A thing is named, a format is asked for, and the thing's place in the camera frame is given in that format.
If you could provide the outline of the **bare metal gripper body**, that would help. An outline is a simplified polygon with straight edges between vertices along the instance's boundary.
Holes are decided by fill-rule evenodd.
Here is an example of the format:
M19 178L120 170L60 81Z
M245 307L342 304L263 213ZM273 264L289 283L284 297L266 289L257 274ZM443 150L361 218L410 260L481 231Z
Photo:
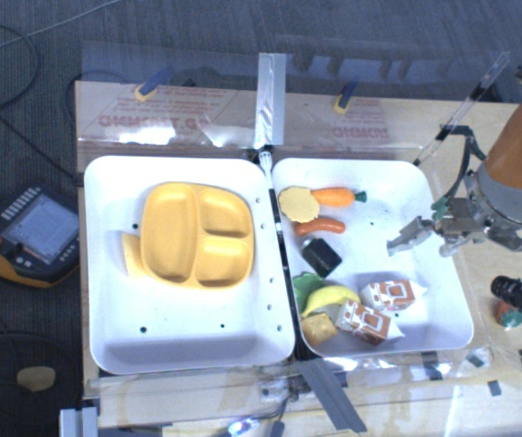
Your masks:
M442 238L465 235L469 242L485 240L511 251L522 251L522 189L491 178L486 171L469 171L463 178L466 195L434 204L435 232Z

